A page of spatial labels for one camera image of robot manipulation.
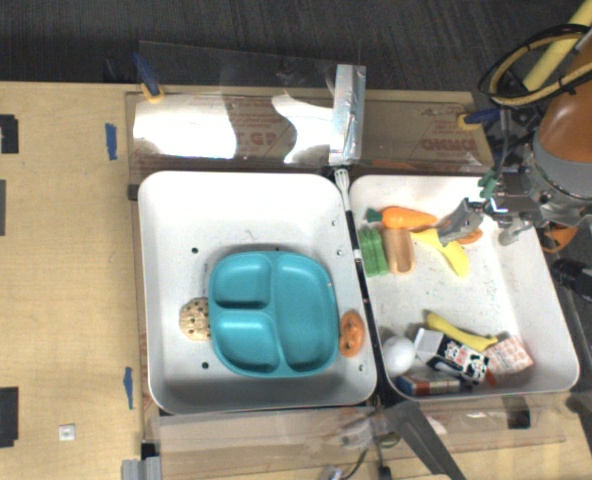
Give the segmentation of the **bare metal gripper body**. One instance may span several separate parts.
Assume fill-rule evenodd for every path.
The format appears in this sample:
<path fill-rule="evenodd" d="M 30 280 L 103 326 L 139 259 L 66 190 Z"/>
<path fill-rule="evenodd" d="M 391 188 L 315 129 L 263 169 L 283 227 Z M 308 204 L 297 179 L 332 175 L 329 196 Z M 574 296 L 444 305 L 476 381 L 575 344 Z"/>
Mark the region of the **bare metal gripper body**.
<path fill-rule="evenodd" d="M 547 222 L 578 226 L 592 206 L 592 197 L 564 190 L 539 170 L 490 170 L 483 177 L 483 198 L 495 220 L 519 219 L 537 227 Z"/>

